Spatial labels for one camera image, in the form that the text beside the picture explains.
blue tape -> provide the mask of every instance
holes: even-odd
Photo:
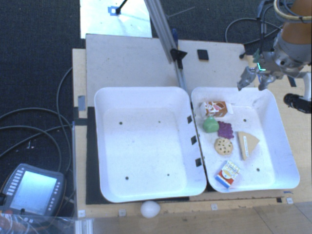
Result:
[[[111,16],[118,16],[118,15],[116,14],[116,9],[118,9],[117,6],[110,6],[110,7],[107,7],[107,11],[108,11],[108,13],[109,13]]]

black carpet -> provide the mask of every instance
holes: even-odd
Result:
[[[225,41],[224,33],[230,22],[238,18],[255,18],[260,1],[161,0],[169,16],[169,25],[177,29],[180,39],[221,42]],[[195,8],[170,17],[191,7]],[[85,48],[85,41],[80,39],[79,10],[79,0],[0,0],[0,117],[28,107],[57,110],[56,94],[61,79],[72,65],[72,49]],[[266,19],[281,25],[272,9]],[[258,35],[258,25],[244,21],[229,30],[228,39],[229,42],[244,43]],[[269,50],[272,42],[273,37],[268,38],[264,50]],[[258,43],[245,47],[247,54],[252,54]],[[69,122],[73,120],[72,93],[69,74],[59,95],[60,112]],[[56,115],[37,110],[0,118],[0,154],[37,133],[26,129],[1,129],[12,125],[49,129],[60,123]],[[62,130],[51,134],[60,146],[61,171],[65,172],[70,160],[66,139]],[[53,142],[45,136],[28,141],[0,157],[0,185],[20,163],[56,170],[59,156]],[[70,195],[73,191],[71,171],[66,176],[66,195]]]

toy pie slice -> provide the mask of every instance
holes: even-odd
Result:
[[[243,159],[246,160],[252,154],[259,140],[245,132],[238,132],[238,139]]]

